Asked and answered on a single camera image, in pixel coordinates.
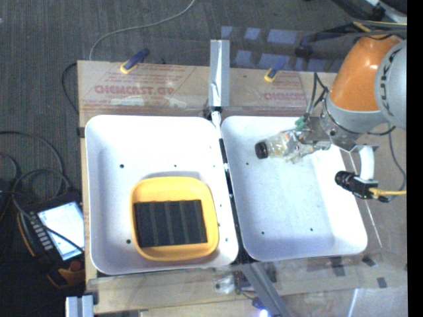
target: blue light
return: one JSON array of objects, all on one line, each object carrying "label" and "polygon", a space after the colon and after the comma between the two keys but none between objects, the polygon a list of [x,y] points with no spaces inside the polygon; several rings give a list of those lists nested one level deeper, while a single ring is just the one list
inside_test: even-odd
[{"label": "blue light", "polygon": [[258,314],[258,317],[270,317],[270,315],[266,309],[263,309],[263,310],[260,310],[260,314]]}]

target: black bottle cap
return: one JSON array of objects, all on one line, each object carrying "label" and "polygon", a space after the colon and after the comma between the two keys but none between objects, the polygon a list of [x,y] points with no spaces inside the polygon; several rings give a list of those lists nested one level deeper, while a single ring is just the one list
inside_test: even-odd
[{"label": "black bottle cap", "polygon": [[267,159],[269,157],[267,146],[264,141],[256,143],[255,148],[256,148],[256,155],[259,159]]}]

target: black connector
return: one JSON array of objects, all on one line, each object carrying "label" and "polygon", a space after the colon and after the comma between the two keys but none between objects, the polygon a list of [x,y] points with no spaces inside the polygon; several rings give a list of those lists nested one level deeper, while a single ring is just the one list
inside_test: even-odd
[{"label": "black connector", "polygon": [[370,188],[377,188],[379,183],[375,180],[363,180],[353,172],[340,171],[336,173],[335,182],[355,196],[368,199],[373,198]]}]

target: white tray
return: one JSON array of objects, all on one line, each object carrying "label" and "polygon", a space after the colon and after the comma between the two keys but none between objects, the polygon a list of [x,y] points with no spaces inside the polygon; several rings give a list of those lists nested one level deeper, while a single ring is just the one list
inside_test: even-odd
[{"label": "white tray", "polygon": [[[202,118],[96,116],[85,128],[90,245],[95,267],[108,275],[187,267],[221,267],[238,254],[217,131]],[[219,244],[205,258],[154,262],[143,258],[131,234],[129,196],[141,179],[193,176],[211,190]]]},{"label": "white tray", "polygon": [[263,262],[359,254],[367,234],[355,197],[334,181],[345,170],[338,148],[297,164],[255,155],[256,142],[293,129],[295,120],[232,116],[222,123],[245,250]]}]

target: gray floor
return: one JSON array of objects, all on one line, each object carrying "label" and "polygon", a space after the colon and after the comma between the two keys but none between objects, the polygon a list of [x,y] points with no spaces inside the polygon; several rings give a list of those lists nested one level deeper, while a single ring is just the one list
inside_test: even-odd
[{"label": "gray floor", "polygon": [[[65,175],[81,189],[78,116],[66,99],[77,105],[77,60],[89,59],[90,49],[103,35],[156,22],[182,11],[191,0],[0,0],[0,131],[20,131],[49,141],[60,154]],[[345,0],[364,13],[364,0]],[[221,37],[222,26],[249,26],[322,31],[350,22],[350,16],[331,0],[196,0],[181,17],[158,26],[109,36],[98,44],[93,60],[124,61],[148,45],[145,39],[169,38],[208,42]],[[157,42],[151,62],[165,58]],[[198,64],[196,53],[183,64]],[[0,152],[12,156],[22,173],[57,168],[51,151],[30,137],[0,135]],[[11,177],[0,160],[0,177]],[[44,175],[35,182],[39,198],[56,188],[58,179]],[[81,294],[83,288],[73,293]],[[62,316],[63,297],[33,266],[15,230],[13,245],[0,268],[0,316]]]}]

